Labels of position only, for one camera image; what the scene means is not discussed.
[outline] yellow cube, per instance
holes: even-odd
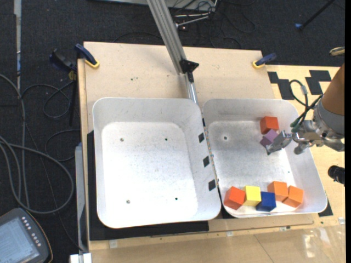
[[[255,207],[261,201],[261,190],[258,186],[245,186],[244,191],[246,192],[244,205]]]

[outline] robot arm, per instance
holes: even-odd
[[[345,64],[335,74],[324,95],[313,107],[313,119],[304,120],[292,128],[291,134],[282,131],[271,145],[267,145],[267,154],[286,147],[291,141],[298,144],[295,154],[301,154],[306,148],[323,145],[336,151],[345,151],[342,139],[345,136]]]

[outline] purple cube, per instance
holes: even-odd
[[[267,132],[264,136],[263,139],[259,142],[261,143],[264,147],[266,145],[270,145],[273,143],[273,140],[278,136],[278,133],[274,130],[271,129],[269,132]]]

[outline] yellow clamp tip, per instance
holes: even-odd
[[[90,67],[94,68],[94,69],[97,69],[100,65],[100,62],[98,60],[95,59],[95,61],[97,62],[95,65],[92,64],[91,62],[87,61],[86,60],[86,64],[89,65]]]
[[[254,62],[252,63],[252,66],[253,66],[253,68],[255,68],[255,69],[259,69],[259,68],[263,67],[264,64],[256,65],[256,61],[254,61]]]

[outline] cube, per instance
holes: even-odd
[[[273,181],[267,186],[267,191],[274,193],[275,200],[278,202],[284,201],[289,196],[286,182]]]
[[[300,188],[289,186],[289,196],[283,201],[283,204],[287,204],[293,208],[298,207],[302,204],[304,191]]]
[[[259,122],[261,133],[266,134],[271,129],[276,132],[279,130],[279,123],[277,117],[265,116]]]
[[[255,207],[261,201],[261,189],[258,186],[245,186],[246,192],[244,205]]]
[[[245,201],[245,191],[232,186],[225,194],[224,205],[232,209],[240,208]]]
[[[271,192],[261,192],[261,202],[256,206],[259,211],[272,211],[276,208],[275,194]]]
[[[266,147],[266,145],[272,144],[273,140],[277,136],[278,136],[278,133],[274,129],[271,129],[266,133],[266,135],[263,136],[263,139],[259,143],[261,143],[264,147]]]

